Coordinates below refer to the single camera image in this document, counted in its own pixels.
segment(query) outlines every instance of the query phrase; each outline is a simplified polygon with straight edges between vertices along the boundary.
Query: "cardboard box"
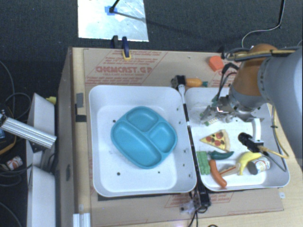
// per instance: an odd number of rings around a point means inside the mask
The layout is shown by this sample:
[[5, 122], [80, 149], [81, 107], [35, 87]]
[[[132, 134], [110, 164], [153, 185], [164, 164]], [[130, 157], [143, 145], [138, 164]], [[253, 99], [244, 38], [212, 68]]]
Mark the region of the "cardboard box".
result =
[[[96, 193], [91, 182], [88, 95], [94, 86], [169, 86], [175, 75], [186, 75], [217, 87], [221, 78], [221, 71], [213, 72], [207, 64], [216, 53], [131, 53], [132, 60], [124, 61], [121, 50], [117, 49], [70, 48], [68, 51], [58, 92], [56, 177], [61, 226], [73, 226], [74, 213], [90, 213], [92, 227], [191, 218], [180, 211], [180, 205], [190, 201], [188, 193], [106, 199]], [[212, 205], [201, 217], [283, 210], [277, 188], [212, 193], [210, 197]]]

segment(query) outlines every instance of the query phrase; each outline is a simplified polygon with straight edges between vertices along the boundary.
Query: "white tray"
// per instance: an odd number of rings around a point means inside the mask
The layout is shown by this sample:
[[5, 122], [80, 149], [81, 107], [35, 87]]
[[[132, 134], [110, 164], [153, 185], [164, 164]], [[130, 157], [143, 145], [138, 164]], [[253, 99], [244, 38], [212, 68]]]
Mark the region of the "white tray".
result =
[[[238, 135], [241, 132], [252, 135], [252, 124], [243, 122], [240, 119], [234, 118], [231, 123], [216, 122], [209, 126], [202, 125], [200, 122], [200, 113], [202, 113], [208, 105], [211, 104], [212, 98], [217, 94], [217, 88], [191, 88], [186, 92], [187, 109], [189, 120], [193, 134], [193, 140], [196, 151], [220, 151], [218, 148], [210, 146], [200, 141], [201, 138], [212, 134], [218, 130], [225, 129], [229, 135], [231, 149], [234, 154], [226, 160], [217, 160], [218, 170], [222, 170], [228, 166], [235, 165], [237, 159], [244, 151], [248, 151], [247, 147], [238, 141]], [[221, 96], [228, 94], [228, 89], [224, 88]], [[264, 141], [264, 146], [278, 151], [276, 146], [272, 128], [271, 117], [267, 105], [261, 106], [260, 110], [253, 113], [254, 116], [264, 118], [261, 122], [261, 139]], [[271, 156], [281, 165], [284, 166], [284, 161], [280, 157], [273, 154]], [[289, 172], [283, 172], [276, 164], [271, 162], [271, 168], [257, 175], [251, 175], [247, 169], [243, 171], [243, 175], [231, 175], [224, 177], [227, 182], [226, 188], [221, 188], [212, 178], [211, 175], [201, 175], [203, 184], [212, 191], [234, 191], [255, 188], [268, 187], [283, 187], [289, 182]]]
[[[175, 129], [178, 142], [157, 167], [142, 169], [114, 146], [111, 128], [126, 112], [146, 106]], [[181, 96], [170, 87], [96, 86], [89, 93], [93, 183], [105, 197], [189, 192], [195, 166]]]

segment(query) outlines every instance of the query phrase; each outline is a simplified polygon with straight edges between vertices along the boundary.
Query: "blue plate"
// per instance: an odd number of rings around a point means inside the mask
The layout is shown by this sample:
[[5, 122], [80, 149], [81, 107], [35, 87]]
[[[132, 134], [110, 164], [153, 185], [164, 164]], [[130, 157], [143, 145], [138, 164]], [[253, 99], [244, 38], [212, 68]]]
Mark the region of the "blue plate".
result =
[[111, 130], [117, 149], [136, 166], [149, 169], [160, 164], [177, 144], [173, 127], [148, 107], [124, 114]]

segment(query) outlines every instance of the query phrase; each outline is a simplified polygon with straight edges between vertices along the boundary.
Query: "pizza slice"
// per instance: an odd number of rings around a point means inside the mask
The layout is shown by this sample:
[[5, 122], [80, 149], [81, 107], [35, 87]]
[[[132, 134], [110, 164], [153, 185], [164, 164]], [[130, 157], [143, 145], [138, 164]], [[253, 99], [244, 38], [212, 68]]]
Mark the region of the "pizza slice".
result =
[[200, 141], [226, 152], [228, 152], [231, 148], [226, 130], [217, 131], [216, 133], [210, 134], [200, 139]]

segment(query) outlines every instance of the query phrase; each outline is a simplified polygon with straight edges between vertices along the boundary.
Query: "red and white can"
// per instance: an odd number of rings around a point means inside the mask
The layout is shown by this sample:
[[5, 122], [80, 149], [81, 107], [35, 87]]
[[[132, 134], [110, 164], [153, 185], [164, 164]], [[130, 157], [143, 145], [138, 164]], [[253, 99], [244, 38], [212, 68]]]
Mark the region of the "red and white can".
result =
[[266, 157], [260, 157], [248, 162], [247, 168], [251, 174], [257, 175], [260, 172], [270, 169], [270, 161]]
[[17, 169], [19, 166], [23, 165], [23, 161], [20, 158], [20, 156], [16, 156], [14, 158], [12, 158], [11, 160], [9, 160], [6, 165], [8, 166], [8, 168], [13, 171], [15, 169]]

